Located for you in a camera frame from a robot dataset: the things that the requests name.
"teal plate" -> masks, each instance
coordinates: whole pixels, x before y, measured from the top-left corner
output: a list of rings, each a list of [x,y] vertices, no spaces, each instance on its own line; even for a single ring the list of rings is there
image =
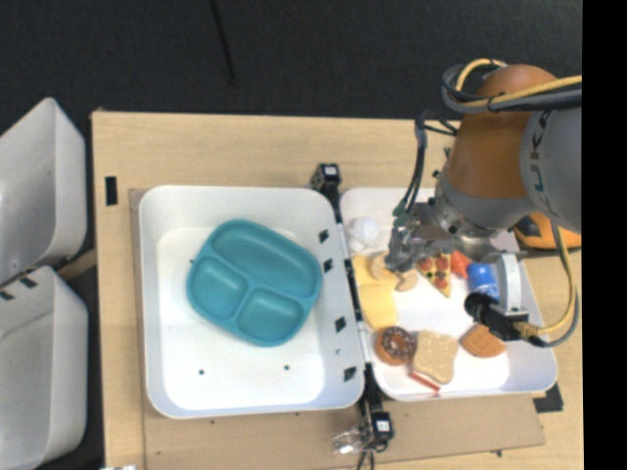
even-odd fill
[[[265,226],[233,219],[214,230],[194,259],[187,297],[221,328],[275,347],[303,326],[321,286],[309,251]]]

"table surface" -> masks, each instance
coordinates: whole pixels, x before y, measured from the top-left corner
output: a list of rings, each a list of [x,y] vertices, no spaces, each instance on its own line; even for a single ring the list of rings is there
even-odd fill
[[[329,438],[359,420],[356,408],[192,421],[152,408],[142,385],[128,192],[162,184],[303,187],[319,163],[340,166],[341,190],[405,187],[413,121],[99,111],[92,141],[106,465],[195,469],[210,457],[221,468],[354,467],[354,457],[331,453]],[[424,187],[434,185],[431,173],[453,142],[429,135]],[[108,193],[112,178],[116,197]],[[545,321],[555,321],[568,296],[559,259],[524,263]],[[581,293],[581,251],[571,263]],[[386,402],[397,437],[377,454],[377,468],[583,468],[581,327],[555,356],[563,411],[537,414],[530,395]],[[499,449],[511,450],[490,452]]]

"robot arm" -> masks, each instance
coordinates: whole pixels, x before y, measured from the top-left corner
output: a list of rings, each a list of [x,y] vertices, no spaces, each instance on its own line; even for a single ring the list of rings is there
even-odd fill
[[[461,91],[470,74],[489,70],[476,94]],[[526,312],[515,299],[516,255],[491,239],[531,212],[557,227],[581,230],[581,77],[557,79],[527,65],[477,60],[443,77],[445,103],[464,113],[440,171],[435,196],[415,201],[426,149],[424,119],[416,123],[418,155],[410,189],[394,211],[386,264],[407,271],[438,251],[461,251],[494,265],[499,301],[471,295],[466,310],[504,339],[524,335]]]

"toy pizza slice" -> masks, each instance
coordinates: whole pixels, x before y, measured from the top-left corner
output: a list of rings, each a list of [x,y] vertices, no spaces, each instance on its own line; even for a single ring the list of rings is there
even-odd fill
[[[451,296],[451,255],[438,253],[421,259],[415,266],[438,291],[447,298]]]

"toy donut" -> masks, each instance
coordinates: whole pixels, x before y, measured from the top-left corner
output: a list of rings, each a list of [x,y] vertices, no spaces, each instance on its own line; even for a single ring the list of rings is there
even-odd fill
[[[374,350],[377,356],[390,365],[411,362],[415,354],[415,337],[398,326],[386,327],[379,331]]]

